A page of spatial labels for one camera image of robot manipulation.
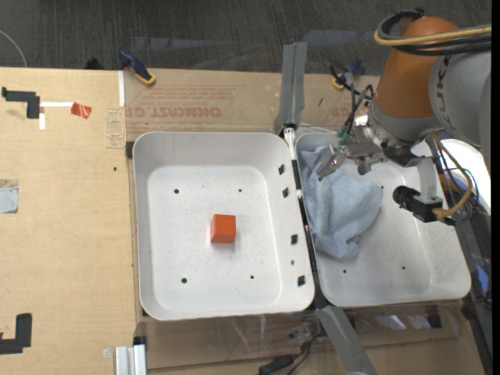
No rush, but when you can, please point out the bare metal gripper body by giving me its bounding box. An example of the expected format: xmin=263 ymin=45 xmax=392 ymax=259
xmin=343 ymin=125 xmax=425 ymax=168

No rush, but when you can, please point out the white plastic tray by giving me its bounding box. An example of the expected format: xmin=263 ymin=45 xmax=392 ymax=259
xmin=131 ymin=130 xmax=316 ymax=322
xmin=295 ymin=130 xmax=491 ymax=309

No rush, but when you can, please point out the black cylinder on white bracket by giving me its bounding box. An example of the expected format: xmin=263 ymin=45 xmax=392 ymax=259
xmin=392 ymin=156 xmax=445 ymax=224

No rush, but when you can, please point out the orange cube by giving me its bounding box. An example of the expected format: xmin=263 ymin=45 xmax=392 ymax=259
xmin=209 ymin=213 xmax=238 ymax=245

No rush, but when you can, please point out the light blue towel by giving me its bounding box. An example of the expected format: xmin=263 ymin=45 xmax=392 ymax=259
xmin=299 ymin=145 xmax=384 ymax=259

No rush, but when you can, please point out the brown cardboard board red print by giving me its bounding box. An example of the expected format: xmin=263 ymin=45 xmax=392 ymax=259
xmin=123 ymin=67 xmax=485 ymax=375

